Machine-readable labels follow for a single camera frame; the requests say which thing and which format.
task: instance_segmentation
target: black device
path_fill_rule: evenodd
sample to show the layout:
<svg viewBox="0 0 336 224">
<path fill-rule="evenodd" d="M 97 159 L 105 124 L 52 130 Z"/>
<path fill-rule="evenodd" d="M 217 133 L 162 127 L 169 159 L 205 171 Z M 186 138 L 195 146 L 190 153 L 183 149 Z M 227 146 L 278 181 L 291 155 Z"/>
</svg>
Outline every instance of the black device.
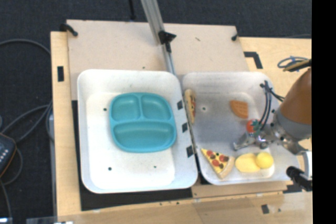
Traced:
<svg viewBox="0 0 336 224">
<path fill-rule="evenodd" d="M 16 143 L 0 133 L 0 177 L 5 173 L 16 152 Z"/>
</svg>

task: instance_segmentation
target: black bracket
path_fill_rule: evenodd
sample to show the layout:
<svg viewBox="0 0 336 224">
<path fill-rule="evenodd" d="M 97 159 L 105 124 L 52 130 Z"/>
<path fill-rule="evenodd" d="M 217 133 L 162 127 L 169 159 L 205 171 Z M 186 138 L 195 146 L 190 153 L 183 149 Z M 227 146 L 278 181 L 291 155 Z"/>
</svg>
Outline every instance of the black bracket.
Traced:
<svg viewBox="0 0 336 224">
<path fill-rule="evenodd" d="M 166 50 L 167 52 L 172 52 L 172 48 L 170 46 L 170 42 L 173 41 L 173 39 L 176 37 L 174 34 L 167 33 L 165 31 L 160 31 L 159 32 L 159 39 L 161 44 L 166 45 Z"/>
<path fill-rule="evenodd" d="M 59 30 L 62 32 L 69 31 L 73 34 L 74 37 L 78 36 L 78 33 L 68 24 L 62 23 L 59 25 Z"/>
</svg>

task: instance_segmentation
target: dark background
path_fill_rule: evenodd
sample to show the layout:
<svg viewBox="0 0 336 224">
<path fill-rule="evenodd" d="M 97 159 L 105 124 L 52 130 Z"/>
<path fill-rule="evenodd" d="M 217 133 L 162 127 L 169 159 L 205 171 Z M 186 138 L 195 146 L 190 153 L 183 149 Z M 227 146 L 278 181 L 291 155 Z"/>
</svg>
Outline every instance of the dark background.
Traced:
<svg viewBox="0 0 336 224">
<path fill-rule="evenodd" d="M 133 0 L 136 22 L 144 22 L 139 0 Z M 159 0 L 165 23 L 235 25 L 245 37 L 311 38 L 312 0 Z M 128 0 L 0 0 L 0 42 L 25 38 L 50 48 L 50 32 L 67 19 L 130 20 Z M 0 46 L 0 115 L 2 129 L 22 113 L 51 99 L 50 56 L 37 46 L 15 42 Z M 42 111 L 6 133 L 18 138 Z M 44 124 L 18 145 L 23 155 L 19 178 L 6 189 L 14 223 L 53 215 L 50 147 Z M 16 156 L 3 176 L 19 168 Z M 7 216 L 0 190 L 0 216 Z"/>
</svg>

